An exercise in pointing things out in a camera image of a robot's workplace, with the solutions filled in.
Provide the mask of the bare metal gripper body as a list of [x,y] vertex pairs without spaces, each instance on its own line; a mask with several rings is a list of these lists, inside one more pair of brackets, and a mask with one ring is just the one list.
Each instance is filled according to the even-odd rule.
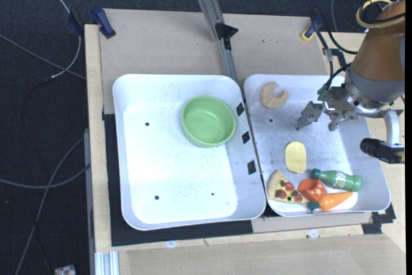
[[323,89],[323,112],[332,120],[382,117],[381,109],[391,103],[391,90],[380,85],[340,85]]

